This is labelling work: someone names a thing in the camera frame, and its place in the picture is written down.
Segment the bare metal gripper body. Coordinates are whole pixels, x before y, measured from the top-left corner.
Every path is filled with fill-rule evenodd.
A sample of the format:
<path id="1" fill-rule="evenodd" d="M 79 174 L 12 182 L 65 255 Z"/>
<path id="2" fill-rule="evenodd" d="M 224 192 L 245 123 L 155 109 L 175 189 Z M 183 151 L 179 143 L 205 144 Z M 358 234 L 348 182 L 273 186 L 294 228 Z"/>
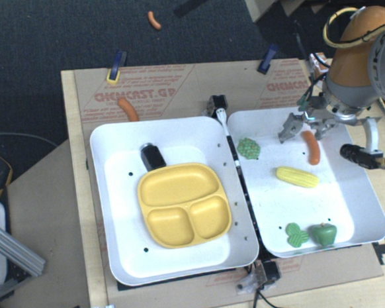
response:
<path id="1" fill-rule="evenodd" d="M 312 128 L 327 128 L 336 124 L 359 125 L 358 116 L 366 109 L 350 105 L 330 93 L 303 95 L 300 103 L 304 120 Z"/>

